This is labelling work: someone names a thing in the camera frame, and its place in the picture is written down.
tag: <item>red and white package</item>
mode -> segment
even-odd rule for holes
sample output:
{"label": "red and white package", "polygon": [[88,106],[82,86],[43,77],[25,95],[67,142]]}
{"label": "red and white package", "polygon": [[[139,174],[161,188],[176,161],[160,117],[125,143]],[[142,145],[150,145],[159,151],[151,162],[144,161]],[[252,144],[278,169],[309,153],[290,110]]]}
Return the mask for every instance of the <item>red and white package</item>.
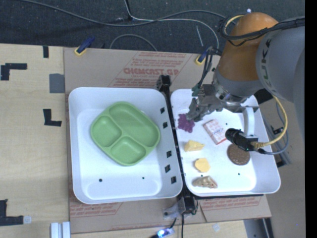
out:
{"label": "red and white package", "polygon": [[225,131],[217,119],[206,122],[203,126],[216,145],[226,140]]}

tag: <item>wooden table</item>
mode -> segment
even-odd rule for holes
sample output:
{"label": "wooden table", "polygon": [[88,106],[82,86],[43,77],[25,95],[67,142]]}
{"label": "wooden table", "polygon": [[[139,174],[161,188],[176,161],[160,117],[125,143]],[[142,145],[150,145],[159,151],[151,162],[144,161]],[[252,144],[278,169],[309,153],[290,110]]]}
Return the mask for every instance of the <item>wooden table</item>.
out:
{"label": "wooden table", "polygon": [[[32,223],[0,227],[0,237],[50,237],[50,223],[69,221],[65,94],[50,93],[49,75],[64,74],[63,47],[0,44],[0,64],[27,63],[0,81],[0,200],[8,199],[7,216],[31,216]],[[43,109],[61,126],[44,125]],[[246,238],[243,220],[185,225],[186,238]],[[76,234],[85,237],[147,238],[158,228]],[[181,237],[181,227],[175,226]]]}

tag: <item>brown round cookie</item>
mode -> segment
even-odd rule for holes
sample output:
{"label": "brown round cookie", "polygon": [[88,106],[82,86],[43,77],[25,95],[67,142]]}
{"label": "brown round cookie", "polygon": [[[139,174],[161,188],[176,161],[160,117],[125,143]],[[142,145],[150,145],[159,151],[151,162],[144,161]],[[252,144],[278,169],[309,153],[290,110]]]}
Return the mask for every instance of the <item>brown round cookie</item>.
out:
{"label": "brown round cookie", "polygon": [[240,166],[246,165],[251,158],[249,152],[243,151],[235,144],[229,145],[227,155],[228,158],[232,161],[232,163]]}

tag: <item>white tray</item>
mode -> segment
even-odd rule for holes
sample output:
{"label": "white tray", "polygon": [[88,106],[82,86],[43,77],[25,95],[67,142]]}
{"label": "white tray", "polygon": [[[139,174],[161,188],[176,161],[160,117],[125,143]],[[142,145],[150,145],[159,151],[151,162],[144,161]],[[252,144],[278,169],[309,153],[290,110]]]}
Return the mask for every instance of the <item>white tray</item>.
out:
{"label": "white tray", "polygon": [[[171,103],[175,126],[178,126],[179,114],[189,111],[192,100],[190,89],[179,89],[172,93]],[[250,97],[244,106],[258,106],[256,98]],[[185,182],[188,189],[197,196],[228,196],[228,195],[248,195],[274,193],[280,187],[280,177],[275,159],[272,155],[263,155],[251,152],[251,159],[248,164],[239,166],[232,163],[227,156],[227,148],[231,144],[226,140],[218,145],[212,141],[203,124],[217,119],[220,125],[228,128],[244,129],[242,114],[234,114],[223,109],[221,112],[213,112],[204,117],[202,121],[195,123],[192,133],[177,129],[177,140],[185,174]],[[262,115],[258,109],[255,112],[255,134],[260,142],[267,142],[268,136],[263,123]],[[185,152],[184,145],[188,140],[198,141],[205,144],[201,151]],[[266,151],[271,151],[271,147],[264,147]],[[198,158],[207,158],[211,168],[207,173],[200,173],[194,167],[194,161]],[[203,188],[192,186],[193,180],[203,176],[211,176],[218,185],[218,188]]]}
{"label": "white tray", "polygon": [[[159,199],[177,196],[183,183],[165,97],[154,89],[87,88],[69,95],[73,189],[86,204]],[[108,106],[127,101],[160,129],[160,142],[141,162],[122,166],[93,142],[90,126]]]}

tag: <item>green divided plate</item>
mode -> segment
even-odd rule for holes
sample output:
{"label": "green divided plate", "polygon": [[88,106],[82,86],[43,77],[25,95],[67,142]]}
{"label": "green divided plate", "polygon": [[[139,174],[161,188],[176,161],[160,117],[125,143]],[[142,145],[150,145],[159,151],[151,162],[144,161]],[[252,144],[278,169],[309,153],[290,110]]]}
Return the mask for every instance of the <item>green divided plate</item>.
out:
{"label": "green divided plate", "polygon": [[103,152],[124,166],[143,160],[160,140],[157,125],[128,102],[116,102],[104,110],[93,121],[90,135]]}

